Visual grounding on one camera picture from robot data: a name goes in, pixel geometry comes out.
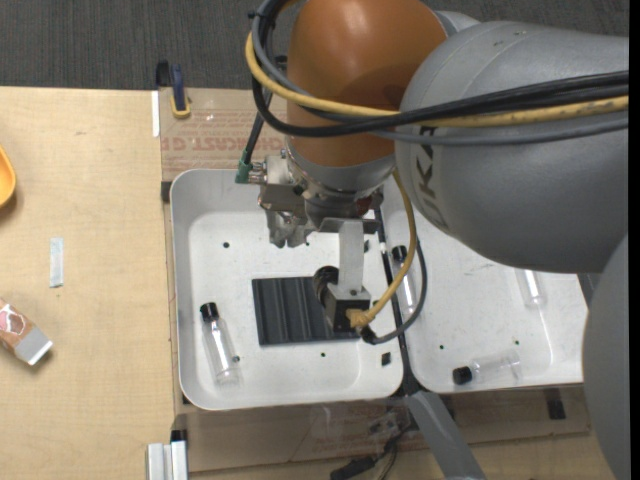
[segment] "glass vial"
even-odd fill
[[[218,307],[214,302],[207,302],[200,307],[200,313],[204,345],[213,378],[219,384],[238,384],[240,358],[233,351],[227,324],[220,318]]]
[[[459,386],[469,382],[480,384],[497,379],[522,379],[520,356],[515,350],[478,357],[469,361],[468,365],[453,370],[453,382]]]
[[[542,308],[547,303],[547,294],[542,285],[540,274],[533,270],[518,268],[515,269],[515,272],[524,305],[533,309]]]
[[[391,250],[391,271],[395,278],[407,259],[407,248],[404,245],[398,245]],[[416,291],[416,280],[414,279],[413,265],[402,279],[402,283],[398,286],[396,297],[398,305],[402,313],[403,320],[406,321],[416,310],[418,305],[418,294]]]

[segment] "cable wire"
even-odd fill
[[[336,112],[348,115],[363,117],[390,117],[398,115],[395,110],[384,110],[361,105],[350,105],[331,100],[314,98],[305,94],[299,94],[274,82],[261,69],[258,64],[253,48],[252,34],[247,36],[245,44],[245,57],[249,70],[254,78],[264,87],[278,96],[297,103],[304,107],[316,108],[327,112]],[[469,127],[477,128],[482,126],[513,126],[516,124],[531,124],[536,122],[552,121],[559,119],[571,119],[574,117],[584,117],[595,114],[611,113],[626,110],[629,107],[629,97],[619,96],[617,98],[607,98],[595,102],[583,102],[571,105],[562,105],[544,109],[523,110],[518,112],[507,112],[499,115],[476,115],[461,116],[449,119],[431,119],[422,121],[420,124],[432,127]]]
[[[402,325],[396,327],[392,332],[385,334],[383,336],[375,336],[372,334],[366,340],[367,343],[371,345],[381,345],[382,343],[387,343],[398,336],[400,336],[403,332],[405,332],[409,327],[411,327],[414,322],[418,319],[420,314],[422,313],[422,309],[424,308],[424,304],[427,299],[427,265],[424,259],[424,254],[422,253],[422,247],[420,246],[420,240],[418,240],[416,246],[416,252],[418,254],[418,261],[420,262],[420,272],[421,272],[421,286],[420,286],[420,296],[418,298],[418,304],[416,305],[416,309],[411,314],[411,316],[407,319],[406,322],[403,322]]]
[[[267,95],[264,98],[267,108],[269,107],[269,103],[271,103],[272,93],[267,91]],[[253,150],[258,142],[258,137],[260,136],[260,132],[262,131],[262,125],[264,124],[264,118],[260,115],[260,113],[256,114],[256,118],[253,121],[253,126],[251,127],[251,132],[249,133],[249,139],[247,140],[247,146],[245,147],[246,155],[244,157],[245,163],[251,163],[251,156],[253,155]]]
[[[286,76],[281,72],[281,70],[279,70],[277,67],[273,65],[273,63],[269,58],[270,56],[265,52],[265,50],[261,46],[261,43],[263,41],[265,43],[268,43],[271,30],[273,30],[273,27],[275,26],[275,17],[277,13],[281,12],[286,7],[292,5],[293,3],[295,3],[295,1],[297,0],[265,0],[265,2],[263,2],[263,4],[258,9],[258,12],[256,13],[254,23],[252,26],[253,39],[257,39],[257,41],[253,42],[253,47],[254,47],[255,53],[260,57],[260,61],[263,63],[264,68],[268,70],[271,76],[274,76],[275,78],[277,78],[280,81],[280,83],[284,84],[286,87],[289,87],[294,92],[299,92],[303,95],[307,95],[312,98],[312,96],[309,93],[306,93],[306,91],[303,91],[302,89],[297,87],[295,84],[293,84],[291,81],[289,81],[286,78]],[[624,86],[620,86],[620,85],[613,86],[613,84],[621,84],[625,81],[626,81],[626,85]],[[593,84],[598,84],[599,87],[593,87]],[[558,90],[562,90],[562,94],[553,93],[553,91],[558,91]],[[581,91],[581,93],[574,94],[573,93],[574,91]],[[591,97],[598,97],[603,95],[613,97],[613,96],[620,95],[621,91],[628,93],[628,71],[605,74],[605,75],[590,75],[590,76],[584,76],[584,77],[577,77],[570,80],[544,82],[542,84],[536,84],[535,86],[501,91],[501,93],[503,93],[504,97],[508,98],[508,101],[505,103],[506,105],[511,105],[512,107],[515,107],[515,108],[518,108],[518,106],[524,106],[525,108],[527,108],[527,107],[530,107],[531,105],[542,105],[542,106],[548,107],[549,103],[565,102],[566,99],[569,97],[573,97],[576,101],[584,101],[585,99],[588,99]],[[546,101],[540,101],[540,102],[534,101],[534,98],[532,98],[532,95],[534,93],[537,93],[541,98],[544,97]],[[495,100],[495,98],[497,97],[499,97],[499,94],[483,95],[482,102],[480,102],[480,104],[482,103],[484,104],[485,110],[495,111],[500,107],[496,105],[495,102],[493,102],[492,103],[493,106],[489,108],[487,106],[487,100],[491,100],[491,99]],[[472,108],[472,106],[470,105],[471,102],[469,102],[468,100],[469,99],[467,99],[466,101],[467,101],[467,109],[469,110]],[[458,105],[456,106],[458,107],[458,110],[460,110],[460,107],[463,106],[462,105],[463,102],[457,102],[457,103]],[[603,107],[605,105],[606,104],[602,104],[599,110],[603,110]],[[396,118],[391,118],[386,122],[380,121],[377,124],[374,124],[372,122],[373,120],[370,120],[369,123],[364,123],[362,121],[358,121],[357,117],[345,116],[343,114],[335,113],[335,112],[327,113],[326,111],[314,110],[311,107],[305,107],[305,108],[327,119],[334,119],[339,121],[346,121],[348,119],[351,119],[355,121],[351,121],[351,126],[346,128],[342,128],[342,127],[332,128],[328,126],[315,127],[315,128],[312,128],[312,127],[296,128],[296,127],[292,127],[291,125],[287,125],[286,123],[278,120],[275,116],[271,115],[272,119],[270,124],[275,129],[283,133],[289,133],[291,135],[298,135],[302,137],[305,137],[305,136],[306,137],[318,137],[318,136],[333,137],[336,135],[347,135],[350,133],[356,133],[358,132],[358,130],[362,130],[366,127],[369,127],[370,130],[367,130],[367,131],[371,131],[383,138],[393,139],[393,140],[403,140],[406,142],[429,143],[433,145],[438,145],[440,143],[448,144],[448,145],[451,145],[451,144],[485,145],[485,144],[490,144],[492,142],[495,142],[496,144],[512,144],[512,143],[524,144],[524,143],[533,143],[533,142],[547,142],[550,140],[563,140],[565,138],[580,137],[585,135],[591,135],[594,133],[604,133],[606,131],[618,130],[618,129],[626,128],[628,126],[628,118],[627,118],[627,119],[618,119],[617,121],[614,121],[611,123],[604,123],[601,126],[595,127],[595,128],[583,126],[579,129],[573,130],[572,132],[565,131],[559,135],[556,135],[554,133],[536,133],[536,134],[526,134],[526,135],[520,134],[517,137],[514,137],[513,139],[508,137],[507,138],[500,137],[498,140],[495,140],[495,141],[490,141],[484,136],[478,136],[478,137],[466,136],[463,140],[456,140],[455,143],[452,143],[450,138],[433,138],[433,136],[431,136],[431,138],[425,139],[423,135],[414,136],[413,134],[381,131],[381,130],[376,130],[374,128],[374,126],[388,127],[388,126],[396,126],[398,124],[403,123],[402,121]],[[573,108],[574,109],[577,108],[578,112],[580,112],[582,108],[586,108],[586,107],[573,107]],[[426,110],[426,109],[418,109],[416,111],[404,112],[404,113],[395,114],[395,115],[408,116],[411,114],[421,113],[423,110]],[[495,123],[491,123],[490,121],[487,121],[487,125],[491,125],[491,124],[495,124]]]
[[[310,93],[301,89],[296,84],[291,82],[276,66],[273,65],[273,62],[269,58],[267,52],[261,47],[260,41],[255,41],[256,37],[258,37],[258,22],[254,23],[254,27],[252,28],[252,36],[253,36],[253,45],[254,50],[259,58],[260,62],[263,65],[265,72],[280,82],[282,85],[291,89],[294,92],[300,93],[302,95],[306,95],[312,97]],[[532,108],[540,108],[540,107],[552,107],[558,106],[567,103],[581,103],[588,102],[598,99],[607,99],[614,98],[617,96],[627,95],[629,92],[628,85],[628,74],[605,74],[605,75],[588,75],[583,77],[576,77],[568,80],[563,80],[562,85],[559,86],[557,81],[552,82],[543,82],[540,84],[536,84],[536,90],[534,91],[523,91],[522,89],[508,89],[507,94],[503,95],[502,100],[504,101],[503,105],[498,105],[497,102],[487,102],[486,98],[483,98],[482,101],[478,102],[478,106],[476,108],[476,112],[482,111],[492,111],[498,112],[501,110],[529,110]],[[321,111],[318,109],[314,109],[312,107],[303,107],[305,110],[319,115],[320,117],[324,117],[329,120],[337,120],[340,122],[354,122],[358,118],[356,116],[340,114],[340,113],[329,113],[325,111]],[[396,115],[406,115],[407,113],[399,113]],[[393,120],[392,122],[381,122],[380,126],[397,126],[398,124],[402,124],[400,121]]]
[[[574,126],[567,130],[552,130],[552,131],[538,131],[522,133],[522,130],[518,130],[517,135],[460,135],[460,136],[441,136],[441,135],[421,135],[421,134],[408,134],[400,132],[386,132],[376,131],[373,125],[366,125],[361,122],[357,128],[352,125],[337,125],[337,126],[321,126],[321,127],[301,127],[290,125],[284,121],[279,120],[273,115],[264,104],[262,98],[262,89],[259,82],[253,79],[253,95],[258,112],[263,116],[265,121],[275,130],[288,135],[294,135],[298,137],[335,137],[338,135],[349,135],[357,132],[373,132],[376,135],[380,135],[383,138],[389,138],[393,140],[401,140],[404,142],[418,143],[418,144],[430,144],[430,145],[447,145],[447,146],[488,146],[488,145],[514,145],[514,144],[531,144],[539,142],[550,142],[557,140],[565,140],[571,138],[585,137],[598,133],[606,133],[616,131],[628,127],[628,113],[623,112],[620,116],[613,114],[606,121],[600,121],[598,123],[587,123],[581,126]],[[432,107],[434,113],[438,107]]]
[[[347,309],[346,316],[349,319],[351,327],[365,327],[373,321],[376,315],[382,310],[384,305],[389,301],[391,296],[396,292],[396,290],[402,283],[402,279],[409,271],[416,252],[417,233],[416,220],[413,214],[413,206],[411,205],[411,201],[409,200],[407,192],[402,186],[402,181],[400,181],[400,175],[398,174],[397,170],[393,171],[393,178],[395,179],[396,185],[398,185],[398,189],[400,190],[400,195],[402,196],[402,201],[404,203],[404,209],[407,213],[407,221],[409,222],[409,249],[407,251],[407,257],[402,264],[402,267],[400,267],[400,270],[396,274],[396,277],[372,307],[367,310],[353,308]]]
[[[398,445],[397,444],[393,445],[393,447],[391,448],[391,451],[389,452],[389,454],[390,454],[389,460],[387,461],[387,463],[382,468],[382,471],[380,471],[380,474],[378,475],[378,478],[376,480],[386,480],[387,476],[389,475],[389,472],[391,471],[391,468],[396,463],[396,459],[398,458]]]

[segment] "white tray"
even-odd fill
[[[343,400],[379,399],[402,381],[397,342],[372,347],[362,340],[305,344],[258,344],[251,280],[312,276],[338,265],[338,237],[314,233],[309,246],[278,249],[269,243],[258,189],[234,183],[235,171],[192,170],[171,189],[176,268],[178,367],[185,396],[208,410],[239,409]],[[372,297],[385,277],[375,236],[365,256],[364,285]],[[216,302],[240,356],[242,384],[219,387],[202,347],[200,306]],[[390,311],[376,327],[390,328]],[[391,353],[382,366],[381,356]]]
[[[337,235],[313,233],[309,247],[277,249],[269,243],[258,189],[236,185],[235,171],[193,170],[171,190],[176,269],[178,368],[185,396],[207,410],[379,399],[402,380],[397,340],[380,346],[358,341],[258,344],[251,280],[312,276],[338,265]],[[408,243],[397,188],[385,187],[389,247]],[[582,382],[581,344],[586,305],[576,276],[544,274],[549,303],[523,304],[512,268],[493,263],[417,216],[429,270],[427,304],[407,333],[411,367],[429,390],[448,393]],[[364,285],[373,300],[385,288],[375,236],[365,256]],[[217,386],[209,372],[199,308],[218,304],[240,356],[242,384]],[[390,304],[374,320],[378,334],[393,329]],[[451,371],[472,357],[515,348],[522,361],[518,383],[455,386]],[[381,356],[391,353],[382,366]]]
[[[383,215],[390,247],[408,243],[398,189],[385,186]],[[407,331],[411,368],[431,391],[490,390],[581,383],[587,306],[576,275],[539,273],[548,302],[524,305],[516,271],[492,262],[442,233],[416,212],[429,275],[423,313]],[[454,368],[515,350],[522,379],[509,376],[456,386]]]

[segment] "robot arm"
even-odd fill
[[[603,451],[626,477],[628,38],[478,23],[417,0],[307,0],[285,76],[269,36],[291,1],[265,1],[246,49],[258,110],[286,134],[283,154],[248,176],[261,185],[271,242],[339,233],[340,269],[319,272],[316,290],[335,330],[366,326],[358,258],[375,221],[364,216],[397,169],[409,207],[492,260],[605,270],[585,391]],[[263,87],[289,100],[286,123]]]

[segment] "small tube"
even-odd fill
[[[395,277],[407,258],[407,248],[404,245],[396,246],[392,249],[391,256],[391,271]],[[402,283],[398,286],[398,289],[396,290],[396,297],[398,298],[398,305],[400,306],[402,318],[406,322],[418,305],[414,265],[411,265],[407,274],[402,279]]]
[[[36,364],[53,342],[25,315],[0,298],[0,343],[21,361]]]
[[[540,279],[540,274],[534,270],[518,268],[515,269],[515,273],[524,305],[533,309],[544,307],[547,303],[547,294]]]
[[[473,382],[483,382],[497,379],[522,379],[520,356],[515,350],[505,350],[496,354],[478,357],[469,361],[466,366],[453,370],[453,383],[458,386]]]
[[[215,381],[222,385],[239,384],[240,358],[233,351],[226,322],[220,318],[214,302],[200,308],[202,331],[209,367]]]

